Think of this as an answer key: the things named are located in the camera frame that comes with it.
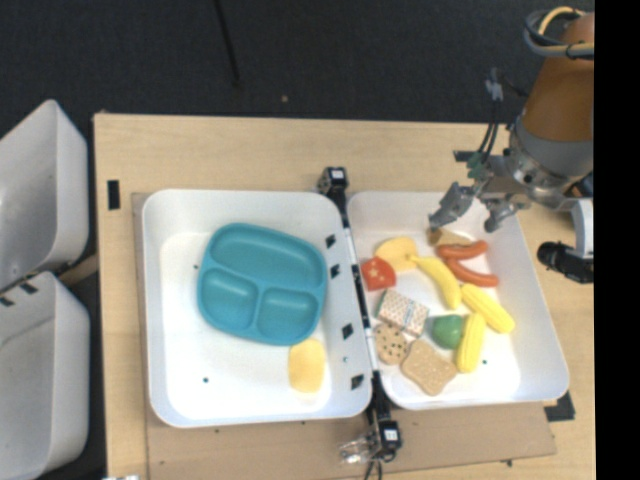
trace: yellow banana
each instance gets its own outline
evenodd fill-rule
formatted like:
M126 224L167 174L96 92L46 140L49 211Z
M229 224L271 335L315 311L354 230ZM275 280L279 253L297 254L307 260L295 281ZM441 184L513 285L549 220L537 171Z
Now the yellow banana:
M462 303L460 283L444 262L440 258L432 256L424 258L410 256L409 259L415 262L420 270L436 282L442 291L447 307L449 309L457 309Z

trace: yellow corn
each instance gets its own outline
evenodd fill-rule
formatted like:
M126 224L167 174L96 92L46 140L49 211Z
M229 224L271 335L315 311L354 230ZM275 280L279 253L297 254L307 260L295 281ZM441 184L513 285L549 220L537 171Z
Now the yellow corn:
M449 309L456 309L462 303L460 283L440 258L410 256L409 259L414 261L420 270L436 282Z
M462 339L456 352L456 366L460 373L471 373L478 367L487 322L479 313L465 318Z
M465 283L462 285L461 291L462 301L469 306L471 311L482 315L494 331L499 333L513 331L516 323L512 316L482 288Z

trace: wooden table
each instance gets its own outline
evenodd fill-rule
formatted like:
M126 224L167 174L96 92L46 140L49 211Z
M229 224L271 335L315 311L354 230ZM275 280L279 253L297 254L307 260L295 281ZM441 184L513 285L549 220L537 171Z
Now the wooden table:
M108 474L361 478L363 467L340 464L335 447L366 427L364 417L193 431L155 418L145 395L132 196L169 187L309 190L327 166L347 169L351 192L444 191L466 176L452 150L476 148L485 126L101 113L94 129ZM534 206L518 218L532 254L543 241L574 241L568 215ZM569 365L575 420L548 424L541 403L397 411L405 447L385 478L595 478L593 286L536 266ZM500 462L508 459L519 460Z

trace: blue divided plate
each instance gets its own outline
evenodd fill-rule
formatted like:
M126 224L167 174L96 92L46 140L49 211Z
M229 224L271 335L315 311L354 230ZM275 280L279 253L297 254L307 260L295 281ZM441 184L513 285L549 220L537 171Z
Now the blue divided plate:
M310 243L252 224L228 224L209 241L198 308L221 331L293 345L318 324L327 288L324 257Z

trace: toy bread slice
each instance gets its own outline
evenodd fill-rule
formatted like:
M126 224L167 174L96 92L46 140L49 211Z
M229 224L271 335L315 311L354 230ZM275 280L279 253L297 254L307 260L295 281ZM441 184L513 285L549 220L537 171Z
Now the toy bread slice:
M322 343L308 338L289 349L289 383L302 393L316 393L322 386L325 368Z
M431 396L441 393L458 373L451 361L441 357L431 345L419 339L411 344L400 370Z

